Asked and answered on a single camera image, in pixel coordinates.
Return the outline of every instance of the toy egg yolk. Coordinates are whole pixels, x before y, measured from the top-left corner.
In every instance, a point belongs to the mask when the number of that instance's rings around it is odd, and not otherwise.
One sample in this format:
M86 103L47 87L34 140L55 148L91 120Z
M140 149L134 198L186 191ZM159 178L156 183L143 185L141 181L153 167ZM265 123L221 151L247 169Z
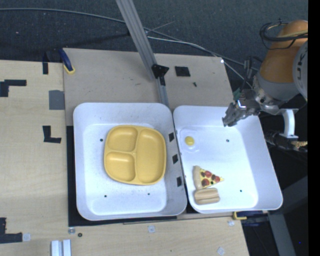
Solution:
M195 144L195 140L194 138L187 136L184 139L185 144L187 144L188 146L192 146L193 144Z

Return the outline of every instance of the screw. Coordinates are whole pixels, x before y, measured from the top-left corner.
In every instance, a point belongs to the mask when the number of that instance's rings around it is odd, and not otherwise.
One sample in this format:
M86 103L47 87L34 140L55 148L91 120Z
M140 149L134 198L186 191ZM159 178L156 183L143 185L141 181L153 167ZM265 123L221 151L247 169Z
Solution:
M68 233L69 233L70 235L73 235L74 233L76 233L75 228L74 228L74 227L69 227Z

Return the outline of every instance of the yellow divided plate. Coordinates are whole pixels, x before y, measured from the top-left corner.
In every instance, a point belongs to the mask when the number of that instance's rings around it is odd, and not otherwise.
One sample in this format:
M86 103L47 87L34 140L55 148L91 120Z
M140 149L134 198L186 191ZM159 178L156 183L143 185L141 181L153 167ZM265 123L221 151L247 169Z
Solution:
M119 125L106 137L104 169L118 182L153 185L164 177L166 161L166 141L155 129Z

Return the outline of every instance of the blue clamp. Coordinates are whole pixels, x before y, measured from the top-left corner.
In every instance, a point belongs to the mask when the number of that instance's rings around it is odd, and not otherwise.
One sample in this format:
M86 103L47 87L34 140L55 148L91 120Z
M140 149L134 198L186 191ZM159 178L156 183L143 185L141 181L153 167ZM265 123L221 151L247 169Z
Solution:
M63 49L59 49L59 54L63 62L63 68L68 75L75 73L76 69L72 66L71 61Z

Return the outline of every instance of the metal rod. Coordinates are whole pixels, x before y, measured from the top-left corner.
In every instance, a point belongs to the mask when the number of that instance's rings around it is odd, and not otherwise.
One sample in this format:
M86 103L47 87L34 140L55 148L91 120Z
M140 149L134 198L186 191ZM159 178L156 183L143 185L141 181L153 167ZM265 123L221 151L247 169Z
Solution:
M137 10L132 0L116 0L116 3L123 16L125 24L130 32L135 47L137 48L145 69L150 79L156 79L152 66L157 64L156 57L151 49L146 32L142 26ZM156 79L158 94L162 104L169 107L166 87L160 84L160 79Z

